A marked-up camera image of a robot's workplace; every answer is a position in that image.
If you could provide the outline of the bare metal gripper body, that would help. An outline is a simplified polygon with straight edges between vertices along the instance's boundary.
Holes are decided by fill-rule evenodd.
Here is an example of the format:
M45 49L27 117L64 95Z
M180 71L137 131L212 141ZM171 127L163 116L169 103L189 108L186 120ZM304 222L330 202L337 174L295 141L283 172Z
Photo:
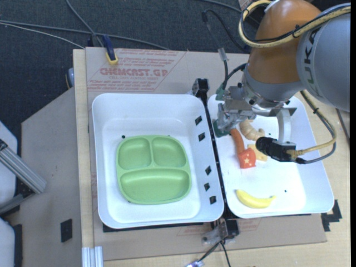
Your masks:
M231 86L224 92L218 112L224 114L224 124L226 118L242 122L256 116L276 116L290 98L291 90L286 86Z

